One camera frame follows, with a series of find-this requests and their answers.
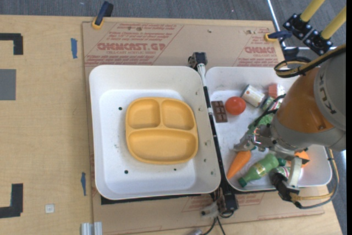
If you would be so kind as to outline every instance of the table surface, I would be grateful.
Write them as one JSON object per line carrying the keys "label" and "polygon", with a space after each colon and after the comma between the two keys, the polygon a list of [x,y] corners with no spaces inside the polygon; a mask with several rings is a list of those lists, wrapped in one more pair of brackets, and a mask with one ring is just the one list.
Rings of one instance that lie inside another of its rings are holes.
{"label": "table surface", "polygon": [[[17,79],[16,99],[0,100],[0,207],[10,205],[11,184],[24,185],[24,211],[20,217],[0,218],[1,234],[79,234],[81,223],[93,222],[83,21],[92,18],[0,15],[1,33],[21,33],[24,38],[23,56],[13,55],[12,42],[0,41],[0,69],[16,69]],[[241,22],[165,21],[208,25]],[[77,59],[73,59],[71,39],[77,40]],[[83,175],[87,176],[85,184],[81,182]],[[322,186],[318,191],[326,194],[327,188]],[[45,206],[53,203],[54,212],[45,213]],[[320,215],[229,223],[223,228],[227,235],[243,234],[244,230],[246,234],[341,234],[332,203],[323,210]],[[186,235],[192,230],[145,234]],[[211,234],[222,234],[218,225]]]}

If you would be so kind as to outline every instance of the red tomato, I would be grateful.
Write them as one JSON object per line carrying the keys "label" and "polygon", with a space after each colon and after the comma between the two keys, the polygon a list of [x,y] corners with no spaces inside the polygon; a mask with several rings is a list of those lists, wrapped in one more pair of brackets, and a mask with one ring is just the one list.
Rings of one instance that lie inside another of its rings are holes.
{"label": "red tomato", "polygon": [[243,113],[246,109],[246,101],[244,101],[241,97],[230,97],[225,103],[225,109],[230,114],[237,116]]}

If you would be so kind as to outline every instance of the orange divided dish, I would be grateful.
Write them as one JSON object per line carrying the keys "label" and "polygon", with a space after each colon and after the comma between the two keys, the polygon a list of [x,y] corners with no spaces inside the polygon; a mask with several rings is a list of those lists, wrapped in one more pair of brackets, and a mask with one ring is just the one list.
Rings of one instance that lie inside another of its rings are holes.
{"label": "orange divided dish", "polygon": [[198,150],[193,111],[177,99],[136,99],[126,112],[126,141],[129,152],[139,161],[159,164],[187,162]]}

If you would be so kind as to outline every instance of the white tray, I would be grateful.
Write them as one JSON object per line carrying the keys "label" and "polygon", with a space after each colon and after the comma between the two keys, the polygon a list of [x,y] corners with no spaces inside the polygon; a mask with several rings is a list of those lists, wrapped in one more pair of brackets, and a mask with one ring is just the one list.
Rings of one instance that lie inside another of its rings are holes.
{"label": "white tray", "polygon": [[[215,67],[206,73],[210,100],[223,101],[224,103],[231,96],[241,96],[248,84],[267,93],[268,86],[274,83],[281,84],[288,91],[295,80],[296,78],[283,79],[278,77],[272,68]],[[246,110],[239,116],[227,114],[227,123],[215,123],[225,173],[227,173],[235,156],[233,146],[239,143],[240,138],[246,133],[248,125],[261,113],[262,110],[247,103]],[[311,161],[302,170],[298,185],[309,187],[329,183],[332,170],[324,147],[312,145],[307,153]],[[244,176],[249,167],[264,158],[265,154],[267,154],[267,150],[265,152],[259,152],[258,149],[252,151],[251,160],[232,179],[228,179],[231,186],[243,192],[274,189],[268,176],[249,182],[244,188],[238,183],[238,178]]]}
{"label": "white tray", "polygon": [[[94,134],[95,181],[100,194],[120,200],[166,195],[206,194],[221,181],[199,74],[189,67],[101,65],[89,76]],[[199,148],[177,165],[144,163],[128,151],[125,114],[141,97],[169,97],[193,110]]]}

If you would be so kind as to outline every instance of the carrot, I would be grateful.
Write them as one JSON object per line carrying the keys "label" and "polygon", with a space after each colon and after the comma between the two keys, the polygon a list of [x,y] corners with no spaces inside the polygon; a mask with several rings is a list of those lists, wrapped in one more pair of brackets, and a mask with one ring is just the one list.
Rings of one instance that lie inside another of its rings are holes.
{"label": "carrot", "polygon": [[251,159],[251,151],[239,151],[227,172],[227,179],[232,178]]}

